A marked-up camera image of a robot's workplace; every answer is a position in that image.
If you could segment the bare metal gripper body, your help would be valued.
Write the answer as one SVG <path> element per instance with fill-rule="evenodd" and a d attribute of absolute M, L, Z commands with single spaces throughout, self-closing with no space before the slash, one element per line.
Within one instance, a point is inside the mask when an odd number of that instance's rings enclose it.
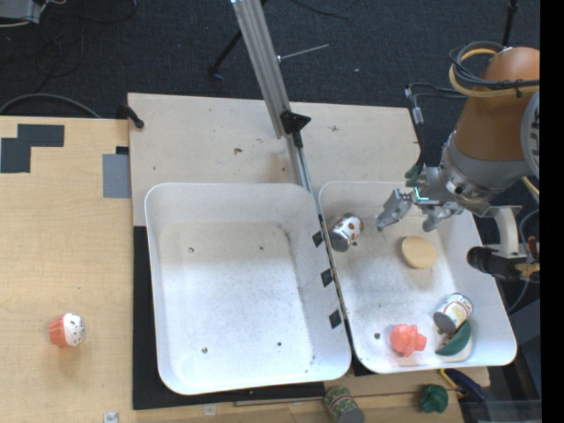
<path fill-rule="evenodd" d="M 427 219 L 448 219 L 472 209 L 471 182 L 459 168 L 450 164 L 417 164 L 412 179 L 412 202 Z"/>

